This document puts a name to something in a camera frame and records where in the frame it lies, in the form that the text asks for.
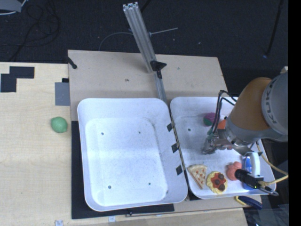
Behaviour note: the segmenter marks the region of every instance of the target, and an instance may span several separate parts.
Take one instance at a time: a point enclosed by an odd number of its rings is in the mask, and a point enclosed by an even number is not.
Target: black floor
[[[132,35],[116,34],[129,32],[130,2],[149,32],[177,28],[152,34],[156,54],[217,57],[230,93],[288,66],[288,0],[28,0],[21,13],[0,10],[0,61],[67,63],[69,49],[139,53]],[[269,146],[275,166],[287,163],[287,143]],[[288,182],[279,185],[287,195],[269,199],[271,208],[288,204]]]
[[[278,169],[288,172],[288,143],[276,143],[262,140],[269,162]],[[284,174],[272,169],[275,179]],[[249,226],[288,226],[289,225],[289,180],[277,183],[276,191],[279,196],[262,195],[262,210],[254,207],[245,208],[245,216]]]

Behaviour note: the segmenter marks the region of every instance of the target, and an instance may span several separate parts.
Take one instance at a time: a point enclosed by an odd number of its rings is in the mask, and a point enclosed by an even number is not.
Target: metal bracket
[[[162,78],[161,69],[163,69],[166,66],[166,64],[163,62],[153,60],[150,62],[150,65],[152,70],[157,72],[158,78],[161,79]]]
[[[55,221],[55,226],[63,226],[63,221],[62,220],[56,220]]]
[[[116,222],[115,216],[109,216],[109,222]]]

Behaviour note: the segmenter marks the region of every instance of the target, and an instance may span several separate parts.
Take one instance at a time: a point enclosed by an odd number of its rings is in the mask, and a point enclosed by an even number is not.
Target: toy pizza
[[[190,175],[196,181],[198,186],[203,189],[205,186],[205,178],[207,173],[207,166],[203,164],[191,165],[187,168]]]
[[[213,171],[208,174],[206,185],[216,194],[222,194],[228,187],[228,182],[225,176],[218,172]]]

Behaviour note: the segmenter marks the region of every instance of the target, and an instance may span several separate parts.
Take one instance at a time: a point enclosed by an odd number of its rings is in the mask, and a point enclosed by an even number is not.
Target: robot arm
[[[259,139],[288,141],[288,72],[273,80],[256,78],[242,91],[226,119],[225,129],[208,137],[204,154],[231,146],[241,155]]]

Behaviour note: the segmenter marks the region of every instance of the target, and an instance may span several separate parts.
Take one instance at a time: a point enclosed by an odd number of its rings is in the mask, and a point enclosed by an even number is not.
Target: blue object
[[[243,166],[242,169],[252,173],[252,164],[251,164],[251,159],[250,157],[246,156],[245,158],[243,158]],[[243,183],[243,187],[246,190],[253,190],[254,188],[248,186],[247,184]]]
[[[239,196],[238,199],[258,210],[262,209],[262,203],[258,202],[257,200],[255,200],[253,198],[249,198],[246,196]]]

